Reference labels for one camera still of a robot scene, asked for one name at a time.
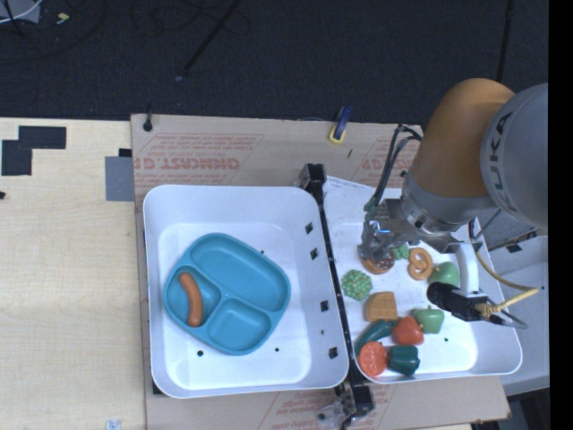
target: brown sausage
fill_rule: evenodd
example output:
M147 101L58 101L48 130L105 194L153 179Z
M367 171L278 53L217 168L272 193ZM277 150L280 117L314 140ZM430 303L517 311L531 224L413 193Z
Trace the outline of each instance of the brown sausage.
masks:
M179 283L184 288L187 299L189 299L187 324L193 328L198 327L201 325L201 318L203 317L203 301L199 287L189 272L183 272L179 276Z

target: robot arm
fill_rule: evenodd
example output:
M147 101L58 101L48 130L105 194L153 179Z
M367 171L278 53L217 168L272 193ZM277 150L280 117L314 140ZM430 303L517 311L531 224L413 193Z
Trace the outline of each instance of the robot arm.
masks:
M478 291L473 253L481 244L460 243L451 233L495 208L548 228L547 120L547 83L518 94L486 79L454 86L432 114L400 199L378 203L378 193L365 207L358 246L364 267L386 272L392 249L422 240L440 253L455 253L463 264L461 288L452 289L462 306L486 298ZM435 291L430 296L440 299ZM472 310L451 312L478 319Z

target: cardboard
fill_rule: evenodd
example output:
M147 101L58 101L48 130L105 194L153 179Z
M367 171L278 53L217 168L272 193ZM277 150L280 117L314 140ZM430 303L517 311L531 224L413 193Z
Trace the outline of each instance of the cardboard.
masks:
M141 205L154 186L293 185L307 163L327 175L376 186L396 125L348 123L341 144L329 142L331 122L211 116L133 115L133 171L141 291L141 330L148 428L331 428L316 412L336 398L333 390L246 393L177 400L154 393L150 373L149 302ZM388 187L400 187L417 151L400 153ZM371 385L375 410L352 428L360 430L447 426L504 419L509 405L499 377Z

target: light wood surface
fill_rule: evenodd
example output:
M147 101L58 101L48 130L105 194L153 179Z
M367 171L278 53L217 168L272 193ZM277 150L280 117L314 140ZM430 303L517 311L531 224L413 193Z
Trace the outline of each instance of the light wood surface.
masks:
M143 429L134 204L105 185L130 124L0 118L0 140L18 125L64 125L67 145L34 150L32 176L0 176L0 427Z

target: toy pretzel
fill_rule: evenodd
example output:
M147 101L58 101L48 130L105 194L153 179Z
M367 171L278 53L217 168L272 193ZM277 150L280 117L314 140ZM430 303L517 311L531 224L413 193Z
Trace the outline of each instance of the toy pretzel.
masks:
M416 247L410 250L408 258L408 274L412 279L424 280L432 275L433 259L430 254L422 247Z

